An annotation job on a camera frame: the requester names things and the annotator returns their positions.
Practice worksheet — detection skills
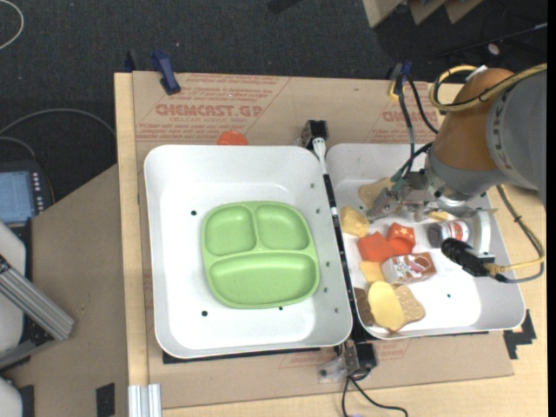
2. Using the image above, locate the orange round object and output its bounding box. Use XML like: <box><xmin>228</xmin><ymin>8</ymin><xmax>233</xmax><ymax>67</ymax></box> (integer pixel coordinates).
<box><xmin>216</xmin><ymin>130</ymin><xmax>249</xmax><ymax>147</ymax></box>

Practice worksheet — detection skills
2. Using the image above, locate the pink and white carton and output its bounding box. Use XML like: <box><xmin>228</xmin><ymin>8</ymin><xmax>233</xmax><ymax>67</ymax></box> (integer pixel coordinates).
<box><xmin>381</xmin><ymin>251</ymin><xmax>437</xmax><ymax>286</ymax></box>

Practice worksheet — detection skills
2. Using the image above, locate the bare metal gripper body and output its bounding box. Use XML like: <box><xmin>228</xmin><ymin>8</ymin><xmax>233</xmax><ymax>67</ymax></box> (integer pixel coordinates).
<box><xmin>396</xmin><ymin>171</ymin><xmax>475</xmax><ymax>211</ymax></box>

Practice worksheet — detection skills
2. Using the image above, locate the green divided plate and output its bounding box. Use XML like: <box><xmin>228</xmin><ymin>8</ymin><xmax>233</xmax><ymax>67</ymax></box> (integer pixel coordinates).
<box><xmin>201</xmin><ymin>200</ymin><xmax>321</xmax><ymax>310</ymax></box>

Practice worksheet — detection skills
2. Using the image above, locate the small yellow block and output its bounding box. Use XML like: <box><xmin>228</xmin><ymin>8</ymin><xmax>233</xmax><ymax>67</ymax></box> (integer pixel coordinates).
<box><xmin>359</xmin><ymin>260</ymin><xmax>386</xmax><ymax>284</ymax></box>

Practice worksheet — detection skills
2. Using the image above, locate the white and red small bottle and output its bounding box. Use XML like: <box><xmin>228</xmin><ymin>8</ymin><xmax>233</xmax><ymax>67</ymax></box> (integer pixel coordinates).
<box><xmin>427</xmin><ymin>219</ymin><xmax>472</xmax><ymax>248</ymax></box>

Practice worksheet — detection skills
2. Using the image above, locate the orange block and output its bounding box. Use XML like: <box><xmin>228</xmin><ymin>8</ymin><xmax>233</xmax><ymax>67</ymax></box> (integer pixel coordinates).
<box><xmin>356</xmin><ymin>231</ymin><xmax>395</xmax><ymax>263</ymax></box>

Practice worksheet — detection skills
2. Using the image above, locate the yellow cheese wedge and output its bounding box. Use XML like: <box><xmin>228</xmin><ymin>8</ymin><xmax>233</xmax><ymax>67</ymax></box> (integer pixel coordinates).
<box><xmin>340</xmin><ymin>205</ymin><xmax>371</xmax><ymax>239</ymax></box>

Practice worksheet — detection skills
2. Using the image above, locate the black cylinder on white bracket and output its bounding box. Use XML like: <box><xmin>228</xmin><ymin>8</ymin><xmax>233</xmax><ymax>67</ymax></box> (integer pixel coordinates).
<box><xmin>440</xmin><ymin>209</ymin><xmax>497</xmax><ymax>278</ymax></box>

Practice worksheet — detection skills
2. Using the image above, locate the black block with thin wires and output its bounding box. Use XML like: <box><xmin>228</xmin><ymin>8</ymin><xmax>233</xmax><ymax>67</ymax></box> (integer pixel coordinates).
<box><xmin>318</xmin><ymin>341</ymin><xmax>379</xmax><ymax>383</ymax></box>
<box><xmin>302</xmin><ymin>119</ymin><xmax>329</xmax><ymax>148</ymax></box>

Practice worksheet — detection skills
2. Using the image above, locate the pale tan biscuit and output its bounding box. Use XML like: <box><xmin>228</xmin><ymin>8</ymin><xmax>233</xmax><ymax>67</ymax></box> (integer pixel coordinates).
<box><xmin>357</xmin><ymin>177</ymin><xmax>394</xmax><ymax>210</ymax></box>

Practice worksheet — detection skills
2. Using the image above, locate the brown cardboard board red print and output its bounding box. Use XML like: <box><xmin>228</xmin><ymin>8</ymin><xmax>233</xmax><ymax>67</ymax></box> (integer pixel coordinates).
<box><xmin>131</xmin><ymin>70</ymin><xmax>516</xmax><ymax>410</ymax></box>

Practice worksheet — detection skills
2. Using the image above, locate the white plastic tray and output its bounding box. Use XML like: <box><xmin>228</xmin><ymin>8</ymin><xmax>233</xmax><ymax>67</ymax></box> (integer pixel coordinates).
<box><xmin>142</xmin><ymin>144</ymin><xmax>354</xmax><ymax>359</ymax></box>
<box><xmin>324</xmin><ymin>142</ymin><xmax>526</xmax><ymax>341</ymax></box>

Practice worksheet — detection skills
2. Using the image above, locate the brown bread slice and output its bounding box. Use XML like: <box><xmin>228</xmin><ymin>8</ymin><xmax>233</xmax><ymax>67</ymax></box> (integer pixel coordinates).
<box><xmin>353</xmin><ymin>287</ymin><xmax>375</xmax><ymax>327</ymax></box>

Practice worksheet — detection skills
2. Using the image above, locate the thin black and white rod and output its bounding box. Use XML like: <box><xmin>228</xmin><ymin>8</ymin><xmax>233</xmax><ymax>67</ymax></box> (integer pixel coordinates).
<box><xmin>312</xmin><ymin>138</ymin><xmax>358</xmax><ymax>342</ymax></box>

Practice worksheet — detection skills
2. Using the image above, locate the red carton with yellow stars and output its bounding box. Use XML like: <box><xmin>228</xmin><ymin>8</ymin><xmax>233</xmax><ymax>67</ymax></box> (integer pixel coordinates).
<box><xmin>386</xmin><ymin>222</ymin><xmax>416</xmax><ymax>256</ymax></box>

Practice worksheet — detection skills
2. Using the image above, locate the tan bread slice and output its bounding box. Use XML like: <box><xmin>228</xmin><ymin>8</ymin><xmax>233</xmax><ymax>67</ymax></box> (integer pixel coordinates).
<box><xmin>392</xmin><ymin>284</ymin><xmax>427</xmax><ymax>333</ymax></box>

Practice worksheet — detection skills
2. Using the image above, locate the pale yellow oval slice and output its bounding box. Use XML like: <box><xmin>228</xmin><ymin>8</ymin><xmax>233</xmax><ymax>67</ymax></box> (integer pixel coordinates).
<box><xmin>367</xmin><ymin>280</ymin><xmax>406</xmax><ymax>332</ymax></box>

